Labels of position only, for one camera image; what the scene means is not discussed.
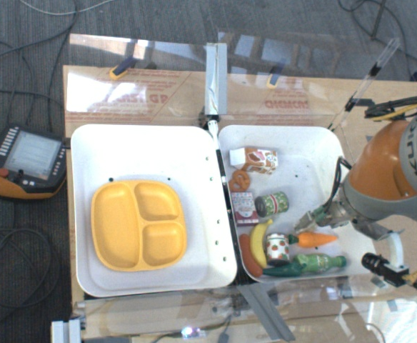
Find yellow banana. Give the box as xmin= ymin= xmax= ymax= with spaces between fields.
xmin=248 ymin=218 xmax=274 ymax=269

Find green plastic bottle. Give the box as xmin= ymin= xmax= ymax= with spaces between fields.
xmin=293 ymin=252 xmax=348 ymax=275

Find dark green cucumber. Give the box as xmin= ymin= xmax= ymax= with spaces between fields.
xmin=261 ymin=262 xmax=304 ymax=278

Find green can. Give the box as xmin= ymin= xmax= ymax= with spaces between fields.
xmin=253 ymin=191 xmax=290 ymax=219

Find orange carrot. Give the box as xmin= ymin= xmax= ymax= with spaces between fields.
xmin=287 ymin=231 xmax=338 ymax=249

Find brown pretzel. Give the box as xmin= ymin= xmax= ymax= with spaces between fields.
xmin=228 ymin=169 xmax=251 ymax=193

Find white and brown carton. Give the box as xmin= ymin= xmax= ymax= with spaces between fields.
xmin=228 ymin=146 xmax=279 ymax=176

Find brown cardboard board, red print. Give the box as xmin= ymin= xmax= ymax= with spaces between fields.
xmin=62 ymin=64 xmax=417 ymax=339

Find white can with red print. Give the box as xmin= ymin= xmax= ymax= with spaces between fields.
xmin=265 ymin=232 xmax=291 ymax=267

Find yellow divided plate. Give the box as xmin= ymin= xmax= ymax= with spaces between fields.
xmin=90 ymin=179 xmax=189 ymax=272

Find white plastic tray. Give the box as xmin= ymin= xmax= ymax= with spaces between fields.
xmin=216 ymin=124 xmax=381 ymax=284
xmin=69 ymin=123 xmax=238 ymax=299

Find red-brown sausage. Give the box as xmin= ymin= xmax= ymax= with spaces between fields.
xmin=238 ymin=233 xmax=264 ymax=279

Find black cylinder on white bracket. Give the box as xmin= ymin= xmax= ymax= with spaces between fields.
xmin=361 ymin=229 xmax=411 ymax=288

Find red and white small carton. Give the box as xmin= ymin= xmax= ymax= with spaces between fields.
xmin=230 ymin=191 xmax=260 ymax=227

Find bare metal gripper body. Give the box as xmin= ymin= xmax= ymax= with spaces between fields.
xmin=316 ymin=200 xmax=360 ymax=229

